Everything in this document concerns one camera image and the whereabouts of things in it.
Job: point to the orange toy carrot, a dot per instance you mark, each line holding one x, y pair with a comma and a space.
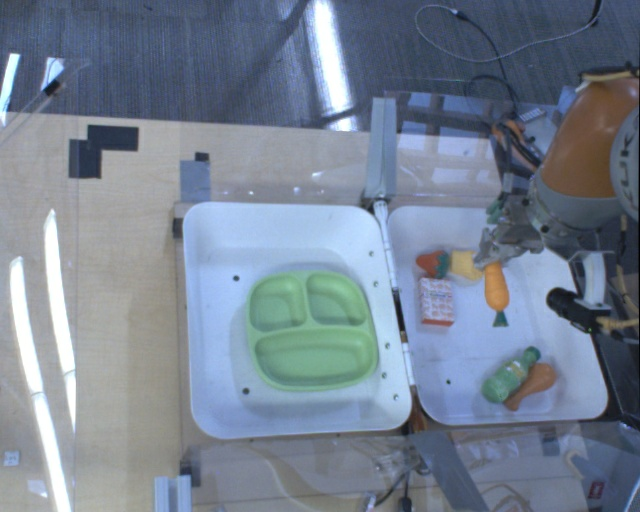
496, 292

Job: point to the red toy strawberry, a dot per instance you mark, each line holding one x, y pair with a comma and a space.
430, 262

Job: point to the black cylinder on white bracket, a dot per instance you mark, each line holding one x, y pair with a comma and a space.
575, 305

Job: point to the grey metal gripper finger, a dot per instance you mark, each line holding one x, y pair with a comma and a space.
507, 254
486, 247

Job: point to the yellow toy cheese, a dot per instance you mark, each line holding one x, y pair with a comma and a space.
465, 265

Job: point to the orange and white carton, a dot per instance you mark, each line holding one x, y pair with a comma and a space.
436, 301

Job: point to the white plastic tray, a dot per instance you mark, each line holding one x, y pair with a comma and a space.
465, 350
215, 320

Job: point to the thin black and white rod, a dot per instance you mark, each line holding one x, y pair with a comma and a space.
391, 265

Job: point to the green plastic bottle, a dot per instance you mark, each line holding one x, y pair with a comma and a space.
505, 380

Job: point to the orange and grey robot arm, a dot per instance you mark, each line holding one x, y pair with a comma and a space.
575, 150

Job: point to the brown toy chicken drumstick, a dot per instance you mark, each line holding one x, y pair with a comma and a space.
537, 382

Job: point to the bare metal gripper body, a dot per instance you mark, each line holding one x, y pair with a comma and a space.
520, 230

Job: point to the green divided plate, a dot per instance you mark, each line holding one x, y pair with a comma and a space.
312, 350

